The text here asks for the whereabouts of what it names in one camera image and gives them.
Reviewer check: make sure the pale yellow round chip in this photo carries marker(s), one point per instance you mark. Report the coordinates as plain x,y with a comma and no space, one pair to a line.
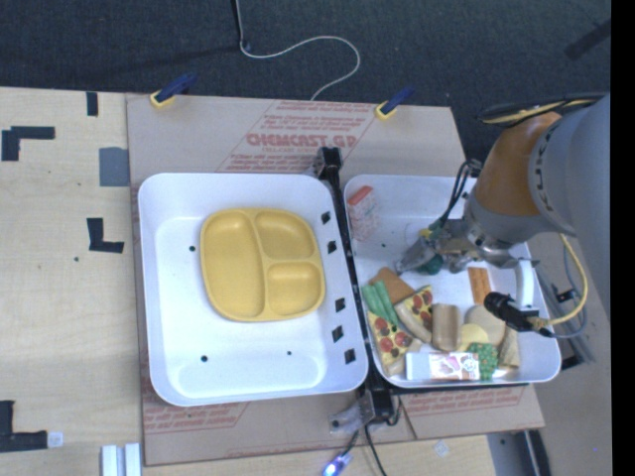
472,337

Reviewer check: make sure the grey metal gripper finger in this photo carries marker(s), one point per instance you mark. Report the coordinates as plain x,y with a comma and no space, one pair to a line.
409,260
454,265

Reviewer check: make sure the green bean pods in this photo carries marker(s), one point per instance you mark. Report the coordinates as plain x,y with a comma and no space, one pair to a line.
379,303

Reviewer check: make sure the orange flat packet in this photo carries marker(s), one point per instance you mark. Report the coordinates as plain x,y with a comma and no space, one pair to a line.
479,285

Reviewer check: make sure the brown cardboard board red print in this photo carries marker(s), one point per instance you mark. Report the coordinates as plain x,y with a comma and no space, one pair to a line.
198,132

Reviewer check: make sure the white and orange long carton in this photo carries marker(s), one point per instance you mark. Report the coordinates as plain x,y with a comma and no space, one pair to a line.
436,366

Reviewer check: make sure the brown square biscuit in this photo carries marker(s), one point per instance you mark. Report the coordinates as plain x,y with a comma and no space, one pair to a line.
394,283

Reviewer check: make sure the tan sandwich wedge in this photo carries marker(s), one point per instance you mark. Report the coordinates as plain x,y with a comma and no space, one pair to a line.
510,350

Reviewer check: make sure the green lump with orange dots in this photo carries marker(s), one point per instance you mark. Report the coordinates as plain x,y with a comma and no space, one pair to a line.
485,360

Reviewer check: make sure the dark green broccoli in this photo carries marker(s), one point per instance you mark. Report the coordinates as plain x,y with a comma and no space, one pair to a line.
431,265

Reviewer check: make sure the beige round bread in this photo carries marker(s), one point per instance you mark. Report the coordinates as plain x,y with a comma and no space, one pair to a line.
488,320

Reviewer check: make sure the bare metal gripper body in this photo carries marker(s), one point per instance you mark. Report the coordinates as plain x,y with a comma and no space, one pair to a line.
476,248

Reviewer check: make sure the thin black rod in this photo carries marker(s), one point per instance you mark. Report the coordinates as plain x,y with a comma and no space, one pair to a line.
353,275

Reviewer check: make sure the yellow divided plate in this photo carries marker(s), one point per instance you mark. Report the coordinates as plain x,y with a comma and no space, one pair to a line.
233,266

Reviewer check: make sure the orange and white upright carton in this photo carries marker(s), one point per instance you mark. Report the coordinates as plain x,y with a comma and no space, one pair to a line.
362,211

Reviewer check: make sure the small pizza slice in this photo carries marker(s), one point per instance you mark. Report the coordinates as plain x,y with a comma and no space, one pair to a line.
419,310

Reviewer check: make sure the brown hot dog bun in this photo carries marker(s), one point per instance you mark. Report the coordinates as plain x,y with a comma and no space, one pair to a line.
445,327

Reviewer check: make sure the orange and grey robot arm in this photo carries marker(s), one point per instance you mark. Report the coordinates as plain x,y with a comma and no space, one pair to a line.
570,166

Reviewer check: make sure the large pizza slice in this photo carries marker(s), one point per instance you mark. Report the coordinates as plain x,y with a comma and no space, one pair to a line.
392,342

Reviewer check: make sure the white plastic tray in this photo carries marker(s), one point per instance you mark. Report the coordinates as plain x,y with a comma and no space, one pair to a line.
397,206
248,365

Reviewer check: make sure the black cylinder on white bracket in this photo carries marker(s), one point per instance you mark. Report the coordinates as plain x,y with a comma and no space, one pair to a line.
506,309

